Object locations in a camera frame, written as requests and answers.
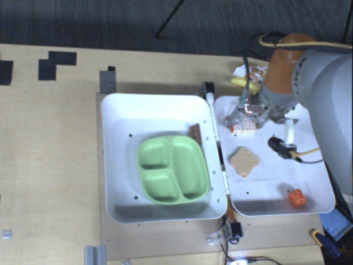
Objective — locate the orange and white packet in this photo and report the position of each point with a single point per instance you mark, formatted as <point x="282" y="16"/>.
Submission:
<point x="244" y="128"/>

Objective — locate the brown chocolate bar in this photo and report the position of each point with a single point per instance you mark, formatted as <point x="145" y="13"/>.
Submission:
<point x="195" y="132"/>

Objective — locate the white carton with red print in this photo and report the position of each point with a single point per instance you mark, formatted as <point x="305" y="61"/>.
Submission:
<point x="256" y="72"/>

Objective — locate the black cylinder on white bracket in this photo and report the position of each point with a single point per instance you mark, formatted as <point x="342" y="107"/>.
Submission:
<point x="281" y="147"/>

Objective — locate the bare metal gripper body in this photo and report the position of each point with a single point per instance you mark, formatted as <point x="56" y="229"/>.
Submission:
<point x="257" y="112"/>

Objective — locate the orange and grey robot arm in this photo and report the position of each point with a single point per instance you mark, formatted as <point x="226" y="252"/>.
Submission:
<point x="325" y="98"/>

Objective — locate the tan bread slice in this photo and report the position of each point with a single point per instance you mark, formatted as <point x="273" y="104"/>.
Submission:
<point x="244" y="161"/>

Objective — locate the white plastic tray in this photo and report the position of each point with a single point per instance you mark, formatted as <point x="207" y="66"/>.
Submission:
<point x="275" y="181"/>
<point x="124" y="153"/>

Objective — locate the thin black and white rod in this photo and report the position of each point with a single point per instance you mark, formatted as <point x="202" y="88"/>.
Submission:
<point x="214" y="120"/>

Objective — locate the yellow banana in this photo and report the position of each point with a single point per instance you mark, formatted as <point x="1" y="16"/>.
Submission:
<point x="239" y="81"/>

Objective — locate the green divided plate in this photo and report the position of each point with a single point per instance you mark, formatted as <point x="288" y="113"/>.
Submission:
<point x="176" y="172"/>

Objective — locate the orange bell pepper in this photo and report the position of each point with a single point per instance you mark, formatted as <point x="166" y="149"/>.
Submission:
<point x="297" y="199"/>

